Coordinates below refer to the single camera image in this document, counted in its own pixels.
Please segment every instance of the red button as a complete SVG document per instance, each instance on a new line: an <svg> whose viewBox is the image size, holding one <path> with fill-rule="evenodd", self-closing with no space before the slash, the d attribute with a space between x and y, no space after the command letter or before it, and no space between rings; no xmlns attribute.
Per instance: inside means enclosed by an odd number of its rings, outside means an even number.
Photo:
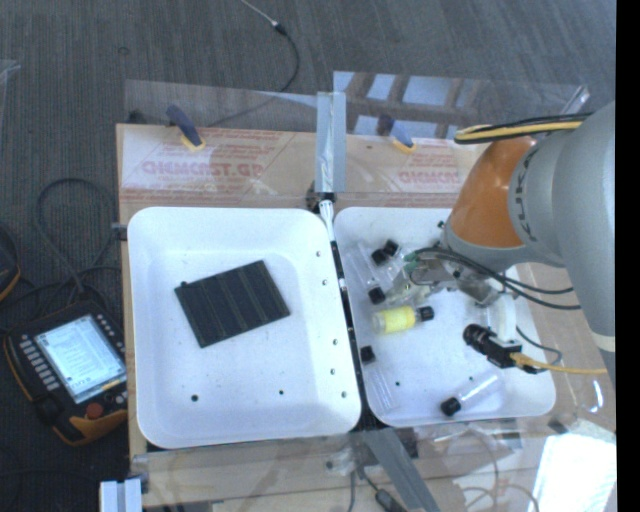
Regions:
<svg viewBox="0 0 640 512"><path fill-rule="evenodd" d="M98 402L91 402L87 405L87 419L89 420L97 420L100 416L104 414L104 407L100 405Z"/></svg>

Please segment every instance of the display screen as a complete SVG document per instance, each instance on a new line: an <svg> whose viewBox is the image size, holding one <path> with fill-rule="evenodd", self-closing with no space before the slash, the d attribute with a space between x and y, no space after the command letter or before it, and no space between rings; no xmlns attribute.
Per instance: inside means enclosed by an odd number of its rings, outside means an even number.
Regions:
<svg viewBox="0 0 640 512"><path fill-rule="evenodd" d="M126 367L91 315L35 336L75 403L126 380Z"/></svg>

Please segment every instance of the dark floor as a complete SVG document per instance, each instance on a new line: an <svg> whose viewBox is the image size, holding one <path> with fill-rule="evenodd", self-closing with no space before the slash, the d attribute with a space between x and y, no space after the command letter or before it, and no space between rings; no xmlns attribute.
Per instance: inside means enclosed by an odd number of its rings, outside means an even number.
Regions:
<svg viewBox="0 0 640 512"><path fill-rule="evenodd" d="M369 71L584 84L588 110L615 97L613 0L254 2L295 42L300 69L290 92L314 95L331 90L334 71ZM240 0L3 0L0 13L0 60L20 65L5 101L0 222L15 238L24 276L37 285L68 269L43 244L36 218L75 269L94 264L109 235L125 80L279 90L295 62L284 38ZM43 188L63 178L91 180L113 200L65 181L43 194L36 211ZM119 265L115 244L99 263ZM118 273L87 279L120 318ZM21 283L4 306L28 290ZM64 300L52 296L51 307ZM0 307L0 328L36 306L29 299ZM67 447L38 422L0 358L0 511L97 510L94 482L121 479L127 469L124 427L87 447ZM22 472L7 473L14 470Z"/></svg>

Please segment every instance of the bottle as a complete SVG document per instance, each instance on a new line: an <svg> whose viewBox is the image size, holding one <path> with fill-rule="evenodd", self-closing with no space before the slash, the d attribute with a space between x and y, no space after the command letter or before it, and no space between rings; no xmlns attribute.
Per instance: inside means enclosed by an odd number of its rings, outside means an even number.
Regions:
<svg viewBox="0 0 640 512"><path fill-rule="evenodd" d="M378 334L406 331L416 325L417 322L432 320L434 316L431 306L414 308L405 305L398 308L383 309L373 314L373 330Z"/></svg>
<svg viewBox="0 0 640 512"><path fill-rule="evenodd" d="M503 386L502 376L495 370L484 372L477 377L470 377L469 382L440 404L440 409L447 416L453 416L461 409L473 407L488 396L499 393Z"/></svg>

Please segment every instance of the black rectangular pad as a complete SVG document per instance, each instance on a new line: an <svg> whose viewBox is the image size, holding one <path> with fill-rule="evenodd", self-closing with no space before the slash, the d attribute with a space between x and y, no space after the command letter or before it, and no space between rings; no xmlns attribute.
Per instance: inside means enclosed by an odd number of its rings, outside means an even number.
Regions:
<svg viewBox="0 0 640 512"><path fill-rule="evenodd" d="M262 260L182 283L175 292L202 348L290 314Z"/></svg>

